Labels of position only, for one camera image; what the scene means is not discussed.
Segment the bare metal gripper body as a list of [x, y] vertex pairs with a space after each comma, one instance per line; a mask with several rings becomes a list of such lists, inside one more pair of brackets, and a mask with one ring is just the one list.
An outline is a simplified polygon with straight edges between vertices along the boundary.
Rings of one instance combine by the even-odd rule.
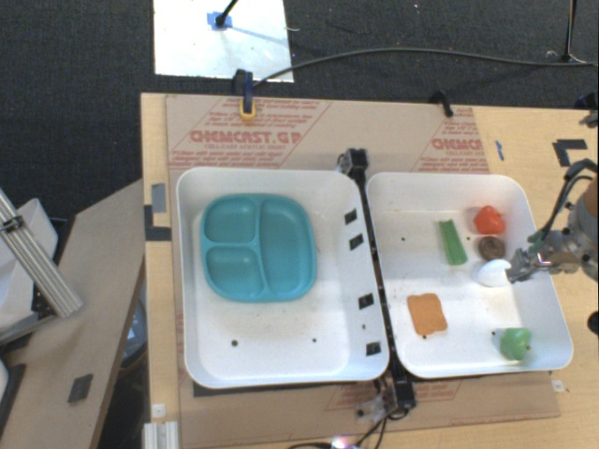
[[550, 231], [537, 253], [539, 263], [550, 273], [575, 273], [579, 269], [586, 275], [598, 274], [597, 238], [574, 229]]

